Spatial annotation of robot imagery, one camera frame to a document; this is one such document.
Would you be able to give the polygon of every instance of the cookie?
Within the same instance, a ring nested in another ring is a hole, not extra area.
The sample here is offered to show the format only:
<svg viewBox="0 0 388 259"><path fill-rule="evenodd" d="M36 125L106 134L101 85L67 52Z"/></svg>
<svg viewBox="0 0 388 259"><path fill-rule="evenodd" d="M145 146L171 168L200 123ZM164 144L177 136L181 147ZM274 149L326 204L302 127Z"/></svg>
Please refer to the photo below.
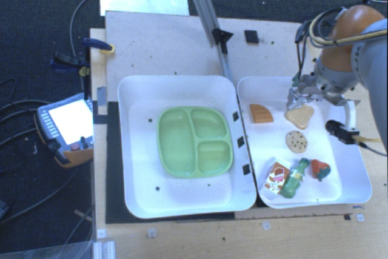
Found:
<svg viewBox="0 0 388 259"><path fill-rule="evenodd" d="M273 116L267 108L262 105L251 104L250 113L252 114L253 123L273 122Z"/></svg>
<svg viewBox="0 0 388 259"><path fill-rule="evenodd" d="M293 130L286 135L286 144L292 152L303 153L307 148L307 139L303 133Z"/></svg>
<svg viewBox="0 0 388 259"><path fill-rule="evenodd" d="M286 119L293 123L297 128L304 130L309 126L309 121L313 114L313 107L303 105L300 108L288 110L286 112Z"/></svg>

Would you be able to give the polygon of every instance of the black bracket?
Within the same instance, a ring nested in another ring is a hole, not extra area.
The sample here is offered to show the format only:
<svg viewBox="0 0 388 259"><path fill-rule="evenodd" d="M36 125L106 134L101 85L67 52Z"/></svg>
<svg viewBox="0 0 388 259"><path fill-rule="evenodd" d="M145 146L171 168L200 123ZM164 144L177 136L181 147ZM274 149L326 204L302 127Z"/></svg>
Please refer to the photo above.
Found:
<svg viewBox="0 0 388 259"><path fill-rule="evenodd" d="M226 43L233 36L233 33L229 33L221 29L213 29L212 34L216 44L221 44L222 53L228 54L228 48L226 46Z"/></svg>

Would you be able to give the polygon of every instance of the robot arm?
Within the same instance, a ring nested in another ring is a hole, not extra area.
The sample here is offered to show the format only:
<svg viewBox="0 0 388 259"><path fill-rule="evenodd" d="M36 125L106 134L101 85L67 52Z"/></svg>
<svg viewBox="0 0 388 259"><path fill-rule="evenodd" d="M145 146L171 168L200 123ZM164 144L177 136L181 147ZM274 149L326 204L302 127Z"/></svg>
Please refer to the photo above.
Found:
<svg viewBox="0 0 388 259"><path fill-rule="evenodd" d="M312 27L310 35L316 43ZM387 19L357 5L339 14L329 38L314 71L301 76L290 89L287 108L322 99L345 106L343 93L360 82L369 90L373 117L387 150Z"/></svg>

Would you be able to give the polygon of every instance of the white tray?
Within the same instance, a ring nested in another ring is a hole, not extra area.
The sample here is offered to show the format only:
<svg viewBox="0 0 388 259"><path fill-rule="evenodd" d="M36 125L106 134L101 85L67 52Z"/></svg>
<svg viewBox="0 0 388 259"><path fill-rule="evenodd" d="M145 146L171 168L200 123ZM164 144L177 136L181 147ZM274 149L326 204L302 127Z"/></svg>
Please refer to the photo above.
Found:
<svg viewBox="0 0 388 259"><path fill-rule="evenodd" d="M232 212L249 209L256 200L238 112L236 90L222 76L130 76L118 87L121 122L124 196L128 210L139 218ZM156 124L161 112L176 106L211 107L229 126L233 164L228 172L211 178L177 178L159 160Z"/></svg>
<svg viewBox="0 0 388 259"><path fill-rule="evenodd" d="M314 114L309 126L299 130L285 119L287 94L291 78L246 77L238 84L238 96L242 118L248 136L250 155L253 161L258 187L267 178L268 169L280 156L296 166L301 158L318 159L331 166L328 177L319 182L312 177L311 166L301 187L292 199L278 195L263 202L273 208L311 206L318 204L363 203L372 195L372 186L360 150L356 145L345 145L325 130L325 123L334 119L345 123L343 107L335 107L327 101L310 103ZM273 123L254 124L249 104L260 104L273 115ZM301 131L308 140L304 153L293 153L286 145L286 134Z"/></svg>

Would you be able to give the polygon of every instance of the black mat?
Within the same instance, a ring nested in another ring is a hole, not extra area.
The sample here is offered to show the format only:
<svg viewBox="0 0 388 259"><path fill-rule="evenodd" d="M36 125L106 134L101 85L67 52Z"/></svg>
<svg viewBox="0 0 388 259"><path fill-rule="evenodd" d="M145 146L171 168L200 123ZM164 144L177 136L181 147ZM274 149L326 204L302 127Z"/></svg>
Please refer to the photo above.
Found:
<svg viewBox="0 0 388 259"><path fill-rule="evenodd" d="M109 102L108 116L106 223L234 219L235 214L233 212L165 217L147 220L140 219L132 215L128 211L124 201L124 177L122 174L120 118L117 102Z"/></svg>

